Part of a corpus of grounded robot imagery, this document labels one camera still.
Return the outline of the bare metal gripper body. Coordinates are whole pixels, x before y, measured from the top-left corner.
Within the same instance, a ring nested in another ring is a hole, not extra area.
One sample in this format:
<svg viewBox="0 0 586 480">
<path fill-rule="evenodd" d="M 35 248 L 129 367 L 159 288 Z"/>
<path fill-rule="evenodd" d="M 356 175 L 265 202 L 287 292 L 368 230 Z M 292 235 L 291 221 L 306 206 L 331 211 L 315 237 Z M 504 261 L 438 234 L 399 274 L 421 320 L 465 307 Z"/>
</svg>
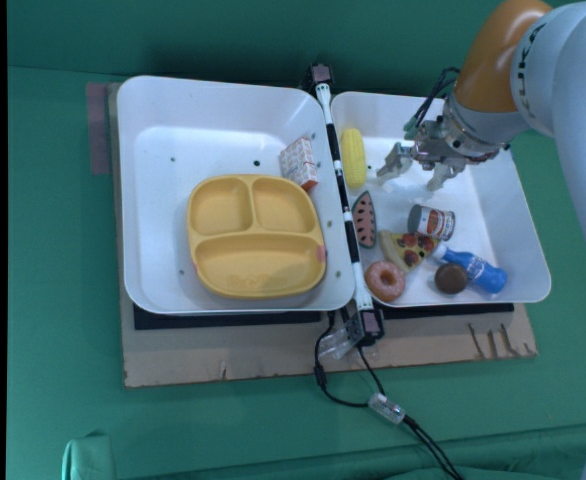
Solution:
<svg viewBox="0 0 586 480">
<path fill-rule="evenodd" d="M 463 170 L 467 165 L 493 159 L 502 149 L 501 143 L 480 139 L 450 116 L 437 116 L 435 120 L 412 118 L 411 140 L 413 158 L 425 170 L 432 170 L 436 165 Z"/>
</svg>

